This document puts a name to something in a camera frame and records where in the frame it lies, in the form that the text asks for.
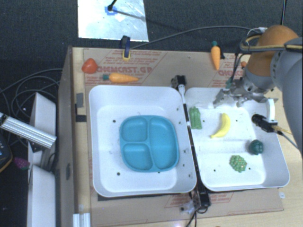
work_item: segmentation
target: wire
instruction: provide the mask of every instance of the wire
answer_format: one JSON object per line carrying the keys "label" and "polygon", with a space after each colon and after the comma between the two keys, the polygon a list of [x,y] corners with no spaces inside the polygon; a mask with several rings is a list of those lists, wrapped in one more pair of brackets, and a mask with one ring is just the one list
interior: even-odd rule
{"label": "wire", "polygon": [[183,32],[179,32],[179,33],[176,33],[176,34],[173,34],[173,35],[169,35],[169,36],[166,36],[166,37],[163,37],[163,38],[160,38],[160,39],[157,39],[157,40],[153,40],[153,41],[150,41],[150,42],[146,42],[146,43],[131,47],[130,49],[133,50],[133,49],[136,49],[136,48],[139,48],[139,47],[142,47],[142,46],[146,46],[148,44],[152,44],[152,43],[159,42],[159,41],[162,41],[162,40],[170,39],[170,38],[173,38],[175,36],[183,35],[183,34],[186,34],[186,33],[197,31],[197,30],[214,29],[214,28],[238,28],[238,29],[245,29],[245,30],[249,30],[249,31],[251,30],[250,28],[247,28],[247,27],[233,26],[233,25],[199,27],[199,28],[193,28],[193,29],[189,29],[189,30],[186,30],[186,31],[183,31]]}
{"label": "wire", "polygon": [[286,3],[287,3],[287,0],[284,0],[284,1],[283,1],[283,9],[282,9],[282,16],[281,16],[280,25],[283,25],[283,23],[284,23],[284,16],[285,16],[285,10],[286,10]]}
{"label": "wire", "polygon": [[[58,83],[59,83],[59,81],[57,81],[56,84],[55,84],[55,83],[52,83],[52,84],[50,84],[50,85],[48,85],[48,86],[46,86],[46,87],[41,88],[40,90],[47,89],[48,87],[57,85]],[[16,115],[18,115],[19,111],[25,113],[25,112],[23,111],[23,109],[22,109],[23,105],[24,105],[30,98],[34,97],[35,95],[36,95],[36,93],[31,94],[29,97],[27,97],[27,98],[22,102],[22,104],[20,105],[20,107],[18,107],[18,109],[17,109],[17,111],[16,111]]]}
{"label": "wire", "polygon": [[12,145],[14,145],[14,144],[16,144],[16,143],[19,142],[19,143],[21,143],[25,148],[28,148],[28,145],[22,141],[22,139],[21,139],[20,136],[16,135],[16,137],[17,137],[17,140],[14,141],[13,143],[9,144],[10,146],[12,146]]}
{"label": "wire", "polygon": [[22,79],[16,81],[15,83],[9,85],[8,87],[2,89],[2,90],[0,91],[0,93],[5,92],[6,90],[10,89],[11,87],[17,85],[18,83],[22,82],[23,80],[25,80],[25,79],[27,79],[27,78],[30,78],[30,77],[32,77],[32,76],[39,75],[39,74],[42,74],[42,73],[50,72],[50,71],[62,71],[62,69],[48,69],[48,70],[42,70],[42,71],[33,73],[33,74],[31,74],[31,75],[29,75],[29,76],[27,76],[27,77],[24,77],[24,78],[22,78]]}
{"label": "wire", "polygon": [[252,32],[252,31],[257,31],[259,28],[252,28],[249,32],[247,32],[247,36]]}
{"label": "wire", "polygon": [[298,146],[289,137],[287,137],[282,131],[277,131],[276,133],[278,135],[282,135],[283,137],[285,137],[290,143],[292,143],[292,145],[294,147],[296,147],[297,149],[299,149]]}
{"label": "wire", "polygon": [[201,211],[200,209],[197,210],[197,213],[199,214],[205,214],[208,210],[208,207],[206,207],[206,209],[204,211]]}
{"label": "wire", "polygon": [[242,54],[239,58],[238,58],[238,54],[235,54],[235,61],[234,61],[234,64],[233,64],[233,71],[232,71],[232,76],[230,77],[230,83],[232,83],[233,81],[233,78],[235,76],[235,73],[237,71],[237,68],[239,66],[239,63],[241,61],[241,58],[243,55],[247,55],[246,53]]}
{"label": "wire", "polygon": [[49,158],[48,158],[48,161],[47,161],[47,167],[49,166],[50,162],[51,162],[51,158],[52,156],[55,156],[56,152],[52,153]]}
{"label": "wire", "polygon": [[288,131],[288,130],[284,130],[282,129],[280,126],[277,126],[277,125],[273,125],[271,126],[274,130],[276,131],[283,131],[283,132],[286,132],[286,133],[289,133],[289,134],[292,134],[291,131]]}
{"label": "wire", "polygon": [[197,225],[197,211],[195,211],[193,213],[193,215],[191,216],[191,218],[189,219],[189,222],[187,223],[187,225],[185,227],[190,227],[191,222],[193,221],[193,219],[195,218],[195,227]]}
{"label": "wire", "polygon": [[283,51],[283,50],[291,50],[291,51],[299,51],[302,53],[302,45],[295,44],[273,44],[273,45],[263,45],[263,46],[251,46],[249,42],[260,38],[261,35],[253,35],[250,37],[244,38],[240,43],[240,49],[244,53],[252,53],[252,52],[265,52],[265,51]]}
{"label": "wire", "polygon": [[5,101],[5,104],[6,104],[7,109],[8,109],[8,115],[10,115],[9,101],[8,101],[8,99],[7,99],[6,95],[4,94],[4,92],[2,91],[2,89],[1,89],[1,88],[0,88],[0,90],[1,90],[1,95],[3,96],[4,101]]}
{"label": "wire", "polygon": [[[30,78],[25,79],[23,82],[21,82],[21,83],[19,84],[19,86],[17,87],[17,90],[16,90],[16,95],[18,94],[20,87],[21,87],[24,83],[26,83],[26,82],[29,81],[29,80],[33,80],[33,79],[47,79],[47,80],[52,81],[52,82],[53,82],[53,85],[59,86],[59,84],[58,84],[54,79],[52,79],[52,78],[50,78],[50,77],[46,77],[46,76],[34,76],[34,77],[30,77]],[[21,110],[21,112],[22,112],[26,117],[29,118],[30,116],[27,115],[27,114],[21,109],[21,107],[20,107],[20,105],[19,105],[19,102],[18,102],[18,98],[16,98],[16,104],[17,104],[17,107],[18,107],[17,113],[19,112],[19,110]]]}
{"label": "wire", "polygon": [[[45,91],[40,90],[40,89],[29,89],[29,90],[25,90],[25,91],[22,91],[22,92],[18,93],[18,94],[13,98],[12,102],[10,103],[10,107],[11,107],[12,113],[13,113],[13,115],[14,115],[16,118],[18,118],[18,119],[20,119],[20,118],[16,115],[16,113],[14,112],[14,108],[13,108],[14,101],[15,101],[15,100],[17,99],[17,97],[20,96],[21,94],[28,93],[28,92],[39,92],[39,93],[41,93],[41,94],[46,94],[46,95],[48,95],[48,96],[50,96],[50,97],[56,99],[56,97],[55,97],[54,95],[52,95],[51,93],[45,92]],[[27,115],[23,110],[21,110],[21,112],[22,112],[26,117],[30,118],[30,116]]]}

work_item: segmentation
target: orange carrot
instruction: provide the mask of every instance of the orange carrot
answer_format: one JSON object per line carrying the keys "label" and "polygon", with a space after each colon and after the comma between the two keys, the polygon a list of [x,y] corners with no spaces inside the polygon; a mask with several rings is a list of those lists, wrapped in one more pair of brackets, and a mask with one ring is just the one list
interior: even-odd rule
{"label": "orange carrot", "polygon": [[221,50],[216,41],[212,42],[211,55],[214,62],[214,67],[216,70],[220,68],[220,58],[221,58]]}
{"label": "orange carrot", "polygon": [[110,75],[103,75],[103,80],[109,79],[111,82],[114,83],[126,83],[126,82],[133,82],[138,81],[139,78],[135,78],[129,75],[120,74],[120,73],[111,73]]}
{"label": "orange carrot", "polygon": [[82,65],[81,69],[84,73],[93,74],[96,72],[97,68],[98,68],[98,65],[95,62],[95,60],[92,58],[88,58]]}

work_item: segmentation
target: black cable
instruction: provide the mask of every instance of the black cable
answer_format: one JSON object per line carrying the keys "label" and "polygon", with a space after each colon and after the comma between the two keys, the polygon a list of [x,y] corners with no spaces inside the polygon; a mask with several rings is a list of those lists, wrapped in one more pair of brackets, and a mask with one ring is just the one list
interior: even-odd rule
{"label": "black cable", "polygon": [[27,76],[27,77],[24,77],[24,78],[22,78],[22,79],[20,79],[20,80],[18,80],[18,81],[16,81],[16,82],[14,82],[13,84],[9,85],[8,87],[2,89],[2,90],[0,91],[0,93],[3,93],[4,91],[10,89],[11,87],[17,85],[19,82],[22,82],[23,80],[25,80],[25,79],[27,79],[27,78],[30,78],[30,77],[32,77],[32,76],[39,75],[39,74],[42,74],[42,73],[50,72],[50,71],[62,71],[62,69],[48,69],[48,70],[42,70],[42,71],[33,73],[33,74],[31,74],[31,75],[29,75],[29,76]]}
{"label": "black cable", "polygon": [[[52,81],[53,84],[55,84],[55,85],[57,85],[57,86],[59,85],[54,79],[52,79],[52,78],[50,78],[50,77],[46,77],[46,76],[34,76],[34,77],[30,77],[30,78],[27,78],[27,79],[25,79],[24,81],[22,81],[22,82],[19,84],[19,86],[17,87],[15,95],[18,94],[20,87],[21,87],[24,83],[26,83],[26,82],[29,81],[29,80],[34,80],[34,79],[46,79],[46,80]],[[16,113],[15,115],[17,115],[18,112],[19,112],[19,110],[20,110],[26,117],[30,117],[29,115],[27,115],[27,114],[21,109],[20,104],[19,104],[19,102],[18,102],[18,98],[16,98],[16,104],[17,104],[17,107],[18,107],[18,111],[17,111],[17,113]]]}
{"label": "black cable", "polygon": [[294,147],[296,147],[297,149],[299,149],[298,148],[298,146],[289,138],[289,137],[287,137],[282,131],[277,131],[276,132],[278,135],[282,135],[284,138],[286,138]]}
{"label": "black cable", "polygon": [[[52,83],[52,84],[50,84],[50,85],[48,85],[48,86],[46,86],[46,87],[43,87],[43,88],[41,88],[40,90],[47,89],[47,88],[49,88],[49,87],[52,87],[52,86],[54,86],[54,85],[57,85],[58,83],[59,83],[59,81],[57,81],[56,83]],[[32,97],[34,97],[35,95],[36,95],[36,93],[31,94],[30,96],[28,96],[28,97],[22,102],[22,104],[20,105],[20,107],[18,107],[18,109],[17,109],[17,111],[16,111],[16,115],[18,115],[19,111],[24,112],[23,109],[22,109],[23,105],[24,105],[29,99],[31,99]]]}
{"label": "black cable", "polygon": [[18,139],[18,141],[19,141],[25,148],[28,148],[28,145],[25,144],[25,143],[22,141],[22,139],[21,139],[20,136],[17,136],[17,139]]}
{"label": "black cable", "polygon": [[19,142],[19,140],[15,140],[14,142],[10,143],[9,146],[13,146],[13,145],[15,145],[18,142]]}
{"label": "black cable", "polygon": [[191,222],[193,221],[194,218],[197,217],[197,212],[195,211],[193,213],[193,215],[190,217],[189,222],[187,223],[187,225],[185,227],[190,227]]}
{"label": "black cable", "polygon": [[159,41],[162,41],[162,40],[170,39],[172,37],[175,37],[175,36],[178,36],[178,35],[183,35],[183,34],[190,33],[190,32],[194,32],[194,31],[197,31],[197,30],[214,29],[214,28],[238,28],[238,29],[251,30],[250,28],[247,28],[247,27],[233,26],[233,25],[230,25],[230,26],[227,25],[227,26],[199,27],[199,28],[193,28],[193,29],[189,29],[189,30],[186,30],[186,31],[183,31],[183,32],[179,32],[179,33],[176,33],[176,34],[173,34],[173,35],[169,35],[169,36],[166,36],[166,37],[163,37],[163,38],[160,38],[160,39],[157,39],[157,40],[153,40],[153,41],[150,41],[150,42],[146,42],[146,43],[131,47],[130,49],[133,50],[133,49],[139,48],[141,46],[145,46],[145,45],[152,44],[152,43],[155,43],[155,42],[159,42]]}
{"label": "black cable", "polygon": [[259,39],[261,34],[255,34],[252,36],[244,37],[240,42],[240,51],[242,53],[256,53],[256,52],[267,52],[267,51],[292,51],[302,53],[302,46],[297,44],[273,44],[273,45],[250,45],[249,42],[254,39]]}
{"label": "black cable", "polygon": [[8,109],[8,113],[7,114],[10,115],[9,101],[8,101],[6,95],[4,94],[4,92],[1,91],[1,95],[3,96],[5,104],[6,104],[6,107]]}
{"label": "black cable", "polygon": [[208,207],[206,207],[206,209],[204,211],[201,211],[200,209],[197,210],[197,213],[199,214],[205,214],[208,210]]}
{"label": "black cable", "polygon": [[233,81],[233,78],[234,78],[234,76],[235,76],[235,73],[236,73],[236,71],[237,71],[237,68],[238,68],[238,66],[239,66],[239,63],[240,63],[241,58],[242,58],[243,55],[247,55],[247,54],[244,53],[244,54],[240,55],[239,58],[238,58],[239,54],[235,54],[235,61],[234,61],[234,64],[233,64],[232,76],[230,77],[230,83],[232,83],[232,81]]}
{"label": "black cable", "polygon": [[56,152],[52,153],[49,158],[48,158],[48,161],[47,161],[47,167],[49,166],[49,163],[51,162],[51,158],[52,156],[55,156]]}
{"label": "black cable", "polygon": [[283,23],[284,23],[284,16],[285,16],[286,4],[287,4],[287,0],[284,0],[284,1],[283,1],[283,9],[282,9],[282,16],[281,16],[280,25],[283,25]]}
{"label": "black cable", "polygon": [[[13,115],[14,115],[17,119],[19,119],[19,120],[21,120],[21,121],[23,121],[23,120],[20,119],[20,118],[16,115],[16,113],[14,112],[13,104],[14,104],[14,101],[17,99],[18,96],[20,96],[21,94],[24,94],[24,93],[28,93],[28,92],[39,92],[39,93],[41,93],[41,94],[46,94],[46,95],[48,95],[48,96],[50,96],[50,97],[56,99],[56,97],[55,97],[54,95],[52,95],[51,93],[48,93],[48,92],[45,92],[45,91],[39,90],[39,89],[29,89],[29,90],[25,90],[25,91],[22,91],[22,92],[18,93],[18,94],[13,98],[12,102],[10,103],[10,107],[11,107],[11,110],[12,110]],[[26,117],[29,117],[29,118],[30,118],[30,116],[27,115],[23,110],[22,110],[21,112],[22,112]]]}

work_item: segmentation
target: toy carrot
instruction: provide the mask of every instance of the toy carrot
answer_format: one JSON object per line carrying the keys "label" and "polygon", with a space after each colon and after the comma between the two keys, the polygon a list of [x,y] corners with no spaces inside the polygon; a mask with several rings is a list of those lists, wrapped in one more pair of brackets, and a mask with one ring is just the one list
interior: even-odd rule
{"label": "toy carrot", "polygon": [[216,41],[213,41],[212,45],[213,46],[211,49],[211,55],[214,62],[214,67],[216,68],[216,70],[218,70],[220,68],[221,50]]}
{"label": "toy carrot", "polygon": [[114,83],[126,83],[126,82],[133,82],[139,80],[139,78],[135,78],[132,76],[128,76],[116,72],[111,73],[110,75],[106,75],[106,74],[103,75],[103,80],[108,80],[108,79]]}

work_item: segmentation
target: black carpet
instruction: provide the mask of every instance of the black carpet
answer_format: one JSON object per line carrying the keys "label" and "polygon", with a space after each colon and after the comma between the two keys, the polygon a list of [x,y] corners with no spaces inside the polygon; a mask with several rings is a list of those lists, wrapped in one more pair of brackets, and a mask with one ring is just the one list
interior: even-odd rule
{"label": "black carpet", "polygon": [[[152,41],[202,26],[255,28],[279,24],[283,0],[144,0],[144,5]],[[68,45],[118,47],[118,41],[78,38],[77,6],[77,0],[0,0],[0,88],[41,70],[62,68]],[[284,25],[299,36],[302,10],[303,0],[288,0]],[[246,33],[230,28],[201,30],[141,49],[208,52],[211,41],[216,40],[224,52],[235,52]],[[48,75],[60,79],[59,73]],[[5,91],[9,102],[15,90],[12,87]],[[29,113],[31,105],[26,108]],[[0,112],[9,113],[3,96]],[[27,149],[21,144],[15,143],[11,149],[14,156],[27,157]],[[12,163],[0,173],[0,226],[25,226],[26,216],[27,172]]]}

